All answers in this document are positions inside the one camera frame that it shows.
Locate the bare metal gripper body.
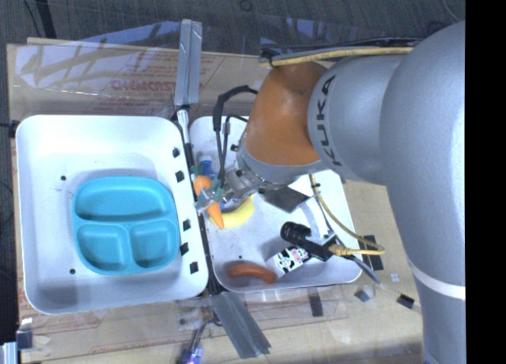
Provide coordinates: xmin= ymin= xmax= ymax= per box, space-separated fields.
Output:
xmin=221 ymin=167 xmax=265 ymax=203

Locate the orange carrot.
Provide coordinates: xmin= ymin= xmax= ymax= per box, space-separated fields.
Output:
xmin=192 ymin=174 xmax=226 ymax=231

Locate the yellow banana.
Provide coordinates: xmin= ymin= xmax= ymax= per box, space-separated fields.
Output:
xmin=219 ymin=194 xmax=256 ymax=229

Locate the blue bottle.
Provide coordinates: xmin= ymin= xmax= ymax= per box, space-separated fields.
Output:
xmin=198 ymin=158 xmax=217 ymax=180

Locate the white plastic tray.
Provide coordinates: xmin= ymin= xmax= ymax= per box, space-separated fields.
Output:
xmin=188 ymin=116 xmax=364 ymax=293
xmin=14 ymin=114 xmax=210 ymax=315

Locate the blue divided plate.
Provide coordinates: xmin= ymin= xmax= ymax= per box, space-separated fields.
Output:
xmin=70 ymin=175 xmax=181 ymax=275

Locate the brown sausage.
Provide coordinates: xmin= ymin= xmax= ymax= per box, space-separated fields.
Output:
xmin=227 ymin=262 xmax=278 ymax=285

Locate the white carton with cow print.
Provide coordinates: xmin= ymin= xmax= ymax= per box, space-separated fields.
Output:
xmin=273 ymin=246 xmax=312 ymax=275

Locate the brown cardboard board red print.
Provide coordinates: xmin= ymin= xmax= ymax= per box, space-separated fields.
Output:
xmin=6 ymin=37 xmax=426 ymax=364

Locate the black cylinder on white bracket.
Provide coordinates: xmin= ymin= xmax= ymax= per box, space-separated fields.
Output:
xmin=259 ymin=184 xmax=339 ymax=263

